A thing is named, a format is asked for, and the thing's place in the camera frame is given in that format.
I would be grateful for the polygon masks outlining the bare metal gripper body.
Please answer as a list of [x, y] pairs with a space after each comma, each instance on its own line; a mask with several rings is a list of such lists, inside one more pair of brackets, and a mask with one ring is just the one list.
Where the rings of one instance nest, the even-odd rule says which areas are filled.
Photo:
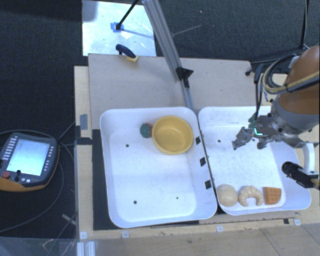
[[253, 137], [269, 139], [271, 142], [284, 142], [294, 149], [302, 148], [308, 141], [299, 138], [300, 130], [287, 125], [277, 114], [256, 116], [249, 119], [249, 128], [253, 128]]

